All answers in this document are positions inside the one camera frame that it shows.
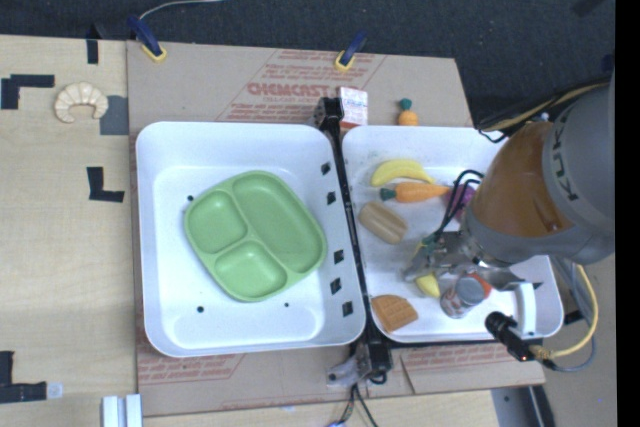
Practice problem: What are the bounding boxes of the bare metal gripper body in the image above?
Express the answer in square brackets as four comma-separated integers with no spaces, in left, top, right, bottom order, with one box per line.
[431,232,527,290]

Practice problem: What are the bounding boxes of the small yellow toy fruit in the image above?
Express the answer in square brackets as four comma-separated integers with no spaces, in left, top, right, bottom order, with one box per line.
[415,272,442,300]

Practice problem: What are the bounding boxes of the white plastic tray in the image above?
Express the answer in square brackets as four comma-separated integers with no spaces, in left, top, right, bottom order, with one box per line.
[340,124,565,345]
[134,120,367,359]

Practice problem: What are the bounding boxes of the small silver can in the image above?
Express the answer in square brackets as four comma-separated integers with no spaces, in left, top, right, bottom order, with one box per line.
[439,272,494,320]

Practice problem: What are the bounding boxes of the orange waffle biscuit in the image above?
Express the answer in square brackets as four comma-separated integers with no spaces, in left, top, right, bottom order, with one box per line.
[370,294,420,335]

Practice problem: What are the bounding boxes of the tan bread roll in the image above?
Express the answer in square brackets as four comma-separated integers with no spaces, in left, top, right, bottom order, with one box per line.
[357,201,409,246]

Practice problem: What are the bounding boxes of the purple grapes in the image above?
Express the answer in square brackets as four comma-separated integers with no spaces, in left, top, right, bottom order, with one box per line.
[447,182,479,222]

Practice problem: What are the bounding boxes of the orange carrot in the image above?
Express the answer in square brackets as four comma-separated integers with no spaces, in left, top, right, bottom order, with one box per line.
[379,181,453,205]

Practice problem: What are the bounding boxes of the thin black rod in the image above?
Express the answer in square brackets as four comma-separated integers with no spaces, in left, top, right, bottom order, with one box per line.
[323,113,382,347]

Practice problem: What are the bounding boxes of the yellow banana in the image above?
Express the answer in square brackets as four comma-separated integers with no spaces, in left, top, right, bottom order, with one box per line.
[370,158,437,189]

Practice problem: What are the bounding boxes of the small orange pineapple toy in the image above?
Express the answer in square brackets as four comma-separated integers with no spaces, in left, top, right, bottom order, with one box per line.
[397,98,420,127]

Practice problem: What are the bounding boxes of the small white and red carton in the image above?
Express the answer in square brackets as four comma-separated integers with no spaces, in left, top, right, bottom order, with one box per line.
[338,86,369,127]

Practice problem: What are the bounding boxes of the green divided plate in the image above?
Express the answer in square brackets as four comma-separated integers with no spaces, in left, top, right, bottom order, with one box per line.
[183,169,329,304]

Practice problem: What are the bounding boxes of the brown cardboard board red print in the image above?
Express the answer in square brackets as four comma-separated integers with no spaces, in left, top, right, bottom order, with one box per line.
[125,39,547,418]

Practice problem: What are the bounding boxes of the beige croissant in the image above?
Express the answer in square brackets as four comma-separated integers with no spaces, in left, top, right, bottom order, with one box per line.
[53,81,110,124]

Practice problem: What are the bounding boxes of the black cylinder on white bracket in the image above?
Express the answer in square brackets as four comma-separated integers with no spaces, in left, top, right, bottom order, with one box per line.
[483,281,539,362]

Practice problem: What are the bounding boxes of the black block with thin wires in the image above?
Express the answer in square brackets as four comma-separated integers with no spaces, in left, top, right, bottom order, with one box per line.
[310,96,345,132]
[366,339,394,374]

